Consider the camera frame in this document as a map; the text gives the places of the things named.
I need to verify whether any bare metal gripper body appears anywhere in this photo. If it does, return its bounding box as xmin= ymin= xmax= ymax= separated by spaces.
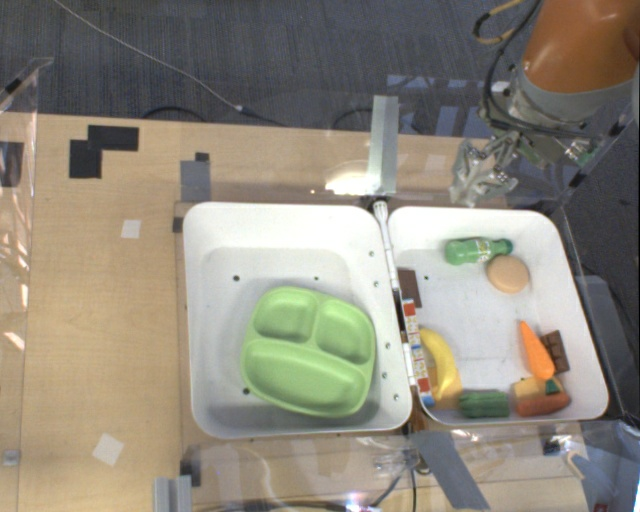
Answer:
xmin=492 ymin=82 xmax=599 ymax=169

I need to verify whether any green plastic bottle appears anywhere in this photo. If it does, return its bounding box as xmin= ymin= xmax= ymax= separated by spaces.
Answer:
xmin=444 ymin=236 xmax=515 ymax=267

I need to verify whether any beige round biscuit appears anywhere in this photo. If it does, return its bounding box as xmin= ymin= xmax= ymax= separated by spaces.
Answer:
xmin=485 ymin=254 xmax=531 ymax=295

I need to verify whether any thin black and white rod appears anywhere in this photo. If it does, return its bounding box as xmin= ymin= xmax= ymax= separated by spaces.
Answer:
xmin=372 ymin=199 xmax=419 ymax=389

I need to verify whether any brown chocolate bar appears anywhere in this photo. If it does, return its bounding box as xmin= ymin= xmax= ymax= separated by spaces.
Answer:
xmin=396 ymin=268 xmax=424 ymax=309
xmin=539 ymin=329 xmax=572 ymax=374

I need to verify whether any white plastic tray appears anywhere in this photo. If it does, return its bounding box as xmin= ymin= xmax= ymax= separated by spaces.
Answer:
xmin=387 ymin=205 xmax=610 ymax=428
xmin=182 ymin=201 xmax=415 ymax=441

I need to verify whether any white carton with red print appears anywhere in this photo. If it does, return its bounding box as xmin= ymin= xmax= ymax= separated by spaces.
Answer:
xmin=400 ymin=298 xmax=437 ymax=408

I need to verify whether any orange carrot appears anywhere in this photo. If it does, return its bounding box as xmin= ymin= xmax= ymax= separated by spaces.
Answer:
xmin=518 ymin=319 xmax=557 ymax=380

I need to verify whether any yellow banana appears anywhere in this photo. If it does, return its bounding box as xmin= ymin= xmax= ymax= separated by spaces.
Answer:
xmin=418 ymin=327 xmax=464 ymax=409

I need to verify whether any yellow cheese block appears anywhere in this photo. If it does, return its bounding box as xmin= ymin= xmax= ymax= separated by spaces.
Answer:
xmin=510 ymin=376 xmax=549 ymax=402

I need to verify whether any green ridged vegetable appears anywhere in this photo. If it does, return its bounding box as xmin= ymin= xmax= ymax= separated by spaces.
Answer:
xmin=458 ymin=390 xmax=512 ymax=420

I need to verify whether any orange brown sausage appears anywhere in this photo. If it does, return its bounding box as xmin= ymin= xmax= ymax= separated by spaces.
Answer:
xmin=515 ymin=391 xmax=572 ymax=418

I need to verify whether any green divided plate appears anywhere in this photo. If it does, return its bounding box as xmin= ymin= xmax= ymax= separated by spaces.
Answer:
xmin=239 ymin=285 xmax=378 ymax=420

